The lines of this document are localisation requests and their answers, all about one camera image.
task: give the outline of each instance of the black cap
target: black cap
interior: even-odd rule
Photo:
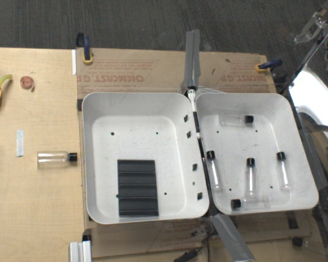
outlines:
[[[77,153],[69,153],[68,161],[70,161],[70,162],[78,161],[78,154]]]
[[[291,239],[291,242],[292,242],[293,246],[301,247],[302,244],[303,244],[303,242],[304,242],[304,240],[302,238],[300,238],[300,237],[293,237]]]
[[[255,166],[255,159],[254,158],[248,158],[247,159],[247,166],[254,167]]]
[[[284,154],[283,151],[277,153],[277,159],[278,159],[279,161],[281,161],[281,160],[285,160],[285,154]]]
[[[244,116],[244,122],[245,123],[253,123],[254,117],[253,116]]]
[[[207,151],[207,158],[208,158],[208,160],[214,160],[215,159],[215,152],[214,151]]]
[[[233,199],[231,200],[231,208],[233,210],[239,209],[242,206],[242,202],[239,199]]]

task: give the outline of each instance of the yellow clamp pad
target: yellow clamp pad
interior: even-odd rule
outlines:
[[[90,60],[86,60],[86,59],[85,59],[85,55],[84,55],[84,52],[83,52],[83,63],[84,63],[85,65],[89,65],[89,64],[92,63],[92,53],[91,53],[91,52],[90,52]]]
[[[265,73],[265,72],[267,71],[267,69],[259,69],[259,65],[260,65],[260,64],[255,65],[255,70],[256,70],[258,73]]]

